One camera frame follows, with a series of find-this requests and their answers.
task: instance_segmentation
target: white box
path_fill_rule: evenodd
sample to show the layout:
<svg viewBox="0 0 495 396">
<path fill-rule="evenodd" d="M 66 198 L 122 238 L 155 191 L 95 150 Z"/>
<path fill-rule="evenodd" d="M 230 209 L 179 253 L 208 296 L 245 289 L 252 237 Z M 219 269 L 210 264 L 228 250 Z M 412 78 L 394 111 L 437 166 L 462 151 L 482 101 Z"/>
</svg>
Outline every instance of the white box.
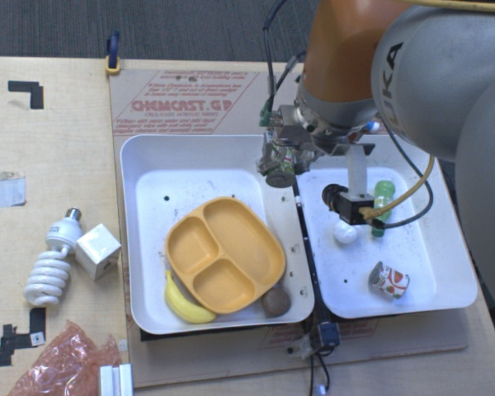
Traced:
<svg viewBox="0 0 495 396">
<path fill-rule="evenodd" d="M 77 240 L 75 259 L 93 281 L 117 264 L 121 244 L 104 224 L 86 232 Z"/>
</svg>

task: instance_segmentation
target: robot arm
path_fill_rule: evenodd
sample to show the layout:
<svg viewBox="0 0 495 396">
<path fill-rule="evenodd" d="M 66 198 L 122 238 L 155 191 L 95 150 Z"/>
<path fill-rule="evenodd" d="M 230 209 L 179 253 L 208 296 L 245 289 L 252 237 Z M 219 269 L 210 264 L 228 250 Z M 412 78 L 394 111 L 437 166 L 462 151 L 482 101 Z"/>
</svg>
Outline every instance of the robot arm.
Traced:
<svg viewBox="0 0 495 396">
<path fill-rule="evenodd" d="M 290 186 L 319 157 L 348 156 L 379 113 L 401 138 L 455 163 L 460 222 L 495 299 L 493 8 L 321 0 L 297 96 L 271 113 L 258 169 Z M 371 206 L 370 196 L 357 202 Z"/>
</svg>

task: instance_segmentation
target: gray carpet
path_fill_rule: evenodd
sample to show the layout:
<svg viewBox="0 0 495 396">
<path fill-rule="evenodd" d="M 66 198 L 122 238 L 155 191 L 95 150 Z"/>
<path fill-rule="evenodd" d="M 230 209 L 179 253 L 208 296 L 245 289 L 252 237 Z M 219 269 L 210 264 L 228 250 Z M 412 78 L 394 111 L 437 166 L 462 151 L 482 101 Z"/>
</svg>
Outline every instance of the gray carpet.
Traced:
<svg viewBox="0 0 495 396">
<path fill-rule="evenodd" d="M 0 0 L 0 56 L 104 58 L 118 30 L 122 59 L 264 61 L 262 26 L 275 1 Z M 271 26 L 275 61 L 305 48 L 318 1 L 283 6 Z M 441 166 L 455 203 L 454 165 Z"/>
</svg>

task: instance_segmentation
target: cable connector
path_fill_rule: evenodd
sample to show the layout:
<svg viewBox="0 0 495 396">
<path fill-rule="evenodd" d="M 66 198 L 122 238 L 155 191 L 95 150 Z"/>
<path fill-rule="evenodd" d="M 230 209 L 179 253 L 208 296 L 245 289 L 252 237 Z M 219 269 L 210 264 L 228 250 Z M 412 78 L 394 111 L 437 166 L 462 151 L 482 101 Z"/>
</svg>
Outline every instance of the cable connector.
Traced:
<svg viewBox="0 0 495 396">
<path fill-rule="evenodd" d="M 292 342 L 288 347 L 290 356 L 303 360 L 319 351 L 331 351 L 341 343 L 337 323 L 320 323 L 310 333 Z"/>
<path fill-rule="evenodd" d="M 270 109 L 270 101 L 266 100 L 264 103 L 264 107 L 261 110 L 261 119 L 258 122 L 258 125 L 262 128 L 266 128 L 270 125 L 271 118 L 271 109 Z"/>
<path fill-rule="evenodd" d="M 385 222 L 383 222 L 377 218 L 368 219 L 368 220 L 366 220 L 366 223 L 375 229 L 379 229 L 379 230 L 385 230 L 386 229 L 385 228 Z"/>
<path fill-rule="evenodd" d="M 324 396 L 327 393 L 327 388 L 322 384 L 317 386 L 317 396 Z"/>
</svg>

